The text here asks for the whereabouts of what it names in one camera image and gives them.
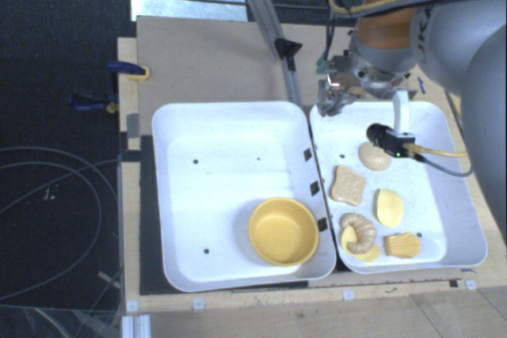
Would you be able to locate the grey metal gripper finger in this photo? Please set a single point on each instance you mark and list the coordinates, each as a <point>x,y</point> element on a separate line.
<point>340,99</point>
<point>325,103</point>

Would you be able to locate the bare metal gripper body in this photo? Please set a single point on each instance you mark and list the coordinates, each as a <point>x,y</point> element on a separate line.
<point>348,75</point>

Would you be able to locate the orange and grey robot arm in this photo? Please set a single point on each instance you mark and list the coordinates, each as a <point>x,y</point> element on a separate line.
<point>447,35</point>

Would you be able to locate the beige round bun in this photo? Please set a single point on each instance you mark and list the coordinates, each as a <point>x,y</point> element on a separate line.
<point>374,160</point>

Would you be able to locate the beige toast slice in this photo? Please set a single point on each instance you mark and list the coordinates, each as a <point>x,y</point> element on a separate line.
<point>348,186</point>

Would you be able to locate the thin black and white rod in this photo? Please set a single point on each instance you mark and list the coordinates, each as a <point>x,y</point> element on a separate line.
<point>322,190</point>

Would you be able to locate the pale yellow half-round slice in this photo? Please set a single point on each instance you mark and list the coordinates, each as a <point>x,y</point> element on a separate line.
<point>389,208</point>

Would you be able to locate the brown cardboard board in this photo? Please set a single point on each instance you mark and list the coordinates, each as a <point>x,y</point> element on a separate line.
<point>206,63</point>

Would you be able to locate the white plastic tray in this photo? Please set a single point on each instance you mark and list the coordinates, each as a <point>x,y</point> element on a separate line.
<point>435,194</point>
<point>222,186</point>

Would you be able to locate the yellow bowl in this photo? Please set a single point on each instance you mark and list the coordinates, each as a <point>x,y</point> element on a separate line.
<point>283,231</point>

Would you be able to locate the beige croissant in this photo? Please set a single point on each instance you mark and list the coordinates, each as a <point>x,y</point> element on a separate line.
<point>362,233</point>

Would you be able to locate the tan ridged biscuit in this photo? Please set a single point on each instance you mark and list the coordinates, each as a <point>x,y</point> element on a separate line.
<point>402,245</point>

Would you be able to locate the yellow flat slice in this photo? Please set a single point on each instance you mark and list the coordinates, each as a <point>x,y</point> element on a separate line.
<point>370,255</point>

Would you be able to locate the black cylinder on white bracket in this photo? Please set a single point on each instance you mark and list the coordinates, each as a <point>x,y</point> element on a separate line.
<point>390,138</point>

